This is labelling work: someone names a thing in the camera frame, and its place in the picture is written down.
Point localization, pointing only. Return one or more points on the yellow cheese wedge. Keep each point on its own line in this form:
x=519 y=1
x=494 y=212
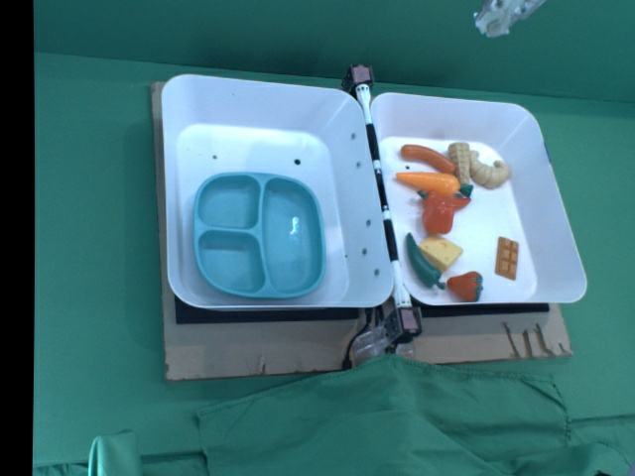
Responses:
x=441 y=252

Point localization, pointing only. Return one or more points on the white plastic tray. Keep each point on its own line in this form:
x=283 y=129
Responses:
x=496 y=122
x=278 y=117

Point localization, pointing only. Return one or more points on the black and white thin rod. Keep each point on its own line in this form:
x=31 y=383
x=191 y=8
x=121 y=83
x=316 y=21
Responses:
x=381 y=186

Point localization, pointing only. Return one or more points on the red strawberry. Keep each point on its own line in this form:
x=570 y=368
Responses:
x=465 y=286

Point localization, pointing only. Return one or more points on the beige ribbed bread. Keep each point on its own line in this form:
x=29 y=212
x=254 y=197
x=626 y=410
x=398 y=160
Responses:
x=461 y=159

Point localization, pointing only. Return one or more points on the green cloth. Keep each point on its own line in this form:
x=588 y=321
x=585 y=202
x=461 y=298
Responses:
x=397 y=414

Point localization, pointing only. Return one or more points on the brown cardboard board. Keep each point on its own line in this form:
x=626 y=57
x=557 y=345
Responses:
x=297 y=350

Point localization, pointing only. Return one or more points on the beige croissant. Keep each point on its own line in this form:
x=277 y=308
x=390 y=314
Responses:
x=491 y=174

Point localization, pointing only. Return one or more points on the green chili pepper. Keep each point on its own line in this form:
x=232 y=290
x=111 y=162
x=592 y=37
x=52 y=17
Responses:
x=419 y=263

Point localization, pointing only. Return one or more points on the blue divided plate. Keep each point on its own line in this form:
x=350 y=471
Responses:
x=292 y=236

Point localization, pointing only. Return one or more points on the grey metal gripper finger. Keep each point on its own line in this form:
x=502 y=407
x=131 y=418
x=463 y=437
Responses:
x=486 y=12
x=510 y=17

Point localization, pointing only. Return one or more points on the orange biscuit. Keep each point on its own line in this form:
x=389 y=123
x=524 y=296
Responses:
x=507 y=258

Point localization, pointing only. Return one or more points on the red bell pepper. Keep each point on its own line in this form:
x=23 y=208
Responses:
x=437 y=215

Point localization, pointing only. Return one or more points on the orange sausage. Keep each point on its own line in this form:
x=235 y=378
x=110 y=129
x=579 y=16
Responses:
x=427 y=156

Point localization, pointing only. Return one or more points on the orange carrot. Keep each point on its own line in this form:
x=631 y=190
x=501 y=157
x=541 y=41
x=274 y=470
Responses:
x=431 y=182

